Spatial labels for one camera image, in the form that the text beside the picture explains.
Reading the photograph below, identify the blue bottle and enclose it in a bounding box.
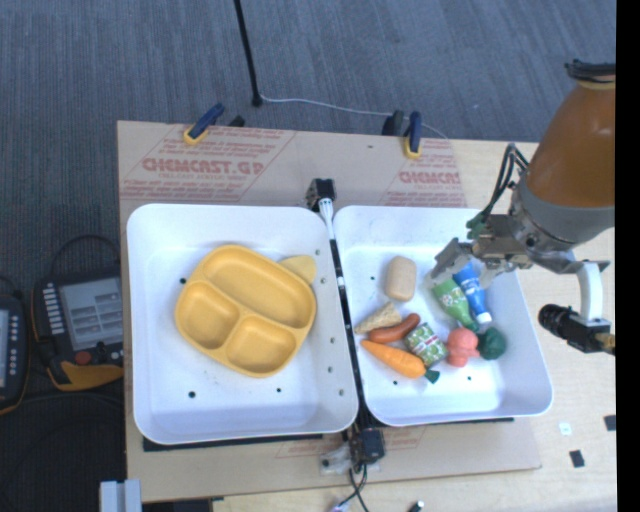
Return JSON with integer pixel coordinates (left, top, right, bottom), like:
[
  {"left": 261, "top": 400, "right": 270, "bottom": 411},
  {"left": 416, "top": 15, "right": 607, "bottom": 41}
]
[{"left": 451, "top": 261, "right": 494, "bottom": 326}]

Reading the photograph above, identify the yellow round biscuit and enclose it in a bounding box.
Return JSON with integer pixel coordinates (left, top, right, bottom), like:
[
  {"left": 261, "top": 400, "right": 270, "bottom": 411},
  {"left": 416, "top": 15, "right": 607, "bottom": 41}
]
[{"left": 277, "top": 254, "right": 319, "bottom": 286}]

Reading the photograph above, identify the beige bread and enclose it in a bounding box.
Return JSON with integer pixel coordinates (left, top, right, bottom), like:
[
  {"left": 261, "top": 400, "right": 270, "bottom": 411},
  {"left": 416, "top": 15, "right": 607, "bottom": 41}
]
[{"left": 384, "top": 255, "right": 418, "bottom": 303}]

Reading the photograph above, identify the brown cardboard board red print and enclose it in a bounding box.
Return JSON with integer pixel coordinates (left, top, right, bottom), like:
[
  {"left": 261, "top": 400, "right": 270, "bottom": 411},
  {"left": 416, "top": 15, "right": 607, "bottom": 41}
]
[{"left": 116, "top": 119, "right": 544, "bottom": 504}]

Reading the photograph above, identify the green can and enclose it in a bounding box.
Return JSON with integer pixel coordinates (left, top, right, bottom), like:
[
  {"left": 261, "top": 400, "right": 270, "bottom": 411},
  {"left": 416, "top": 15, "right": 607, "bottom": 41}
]
[{"left": 403, "top": 321, "right": 449, "bottom": 368}]

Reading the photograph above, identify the white plastic tray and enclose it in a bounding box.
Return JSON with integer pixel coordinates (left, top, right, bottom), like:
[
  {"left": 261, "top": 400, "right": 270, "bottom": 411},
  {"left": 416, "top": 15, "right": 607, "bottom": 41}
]
[
  {"left": 125, "top": 202, "right": 360, "bottom": 446},
  {"left": 332, "top": 204, "right": 555, "bottom": 429}
]

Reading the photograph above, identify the yellow divided plate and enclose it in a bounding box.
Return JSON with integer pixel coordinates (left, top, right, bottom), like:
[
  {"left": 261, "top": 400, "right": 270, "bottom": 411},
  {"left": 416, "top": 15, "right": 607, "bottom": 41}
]
[{"left": 173, "top": 243, "right": 319, "bottom": 379}]

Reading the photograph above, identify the thin black and white rod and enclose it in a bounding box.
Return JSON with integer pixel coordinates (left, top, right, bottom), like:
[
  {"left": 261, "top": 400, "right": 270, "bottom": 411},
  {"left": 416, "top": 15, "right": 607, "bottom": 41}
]
[{"left": 318, "top": 197, "right": 372, "bottom": 432}]

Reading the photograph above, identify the pink doughnut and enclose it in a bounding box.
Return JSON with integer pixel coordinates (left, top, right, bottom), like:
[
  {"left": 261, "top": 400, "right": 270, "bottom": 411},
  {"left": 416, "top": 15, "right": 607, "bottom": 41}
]
[{"left": 445, "top": 326, "right": 482, "bottom": 368}]

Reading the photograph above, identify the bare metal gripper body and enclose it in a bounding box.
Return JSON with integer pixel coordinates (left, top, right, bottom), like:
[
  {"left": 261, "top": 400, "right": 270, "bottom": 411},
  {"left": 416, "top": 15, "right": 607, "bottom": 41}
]
[{"left": 471, "top": 213, "right": 577, "bottom": 275}]

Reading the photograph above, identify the tan pizza slice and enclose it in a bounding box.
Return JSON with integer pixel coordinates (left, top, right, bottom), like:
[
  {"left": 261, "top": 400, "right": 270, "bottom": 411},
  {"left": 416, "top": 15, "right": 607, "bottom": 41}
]
[{"left": 353, "top": 300, "right": 403, "bottom": 336}]

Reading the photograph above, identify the brown sausage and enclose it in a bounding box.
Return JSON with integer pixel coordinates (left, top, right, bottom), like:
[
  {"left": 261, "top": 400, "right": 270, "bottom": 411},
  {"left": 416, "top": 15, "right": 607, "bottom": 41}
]
[{"left": 368, "top": 312, "right": 422, "bottom": 345}]

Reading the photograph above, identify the black block with thin wires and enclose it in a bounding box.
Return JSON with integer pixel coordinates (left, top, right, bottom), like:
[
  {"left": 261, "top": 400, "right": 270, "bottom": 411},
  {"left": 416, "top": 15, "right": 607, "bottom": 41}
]
[
  {"left": 348, "top": 427, "right": 388, "bottom": 465},
  {"left": 305, "top": 177, "right": 338, "bottom": 210}
]

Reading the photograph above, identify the green broccoli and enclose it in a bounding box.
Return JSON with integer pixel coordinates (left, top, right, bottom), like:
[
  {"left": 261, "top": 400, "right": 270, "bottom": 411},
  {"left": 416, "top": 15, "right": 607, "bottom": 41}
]
[{"left": 476, "top": 326, "right": 508, "bottom": 362}]

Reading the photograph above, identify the orange carrot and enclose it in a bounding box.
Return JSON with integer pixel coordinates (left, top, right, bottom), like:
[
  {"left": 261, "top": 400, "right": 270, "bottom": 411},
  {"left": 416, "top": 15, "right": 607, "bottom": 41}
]
[{"left": 360, "top": 339, "right": 442, "bottom": 385}]

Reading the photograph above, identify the green bottle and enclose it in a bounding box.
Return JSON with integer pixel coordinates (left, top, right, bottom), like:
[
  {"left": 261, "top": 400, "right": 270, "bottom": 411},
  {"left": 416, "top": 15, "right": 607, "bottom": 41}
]
[{"left": 430, "top": 276, "right": 481, "bottom": 333}]

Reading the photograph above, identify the black cylinder on white bracket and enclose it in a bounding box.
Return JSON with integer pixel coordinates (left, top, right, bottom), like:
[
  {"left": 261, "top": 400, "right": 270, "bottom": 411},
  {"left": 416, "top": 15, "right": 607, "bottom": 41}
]
[{"left": 538, "top": 252, "right": 614, "bottom": 355}]

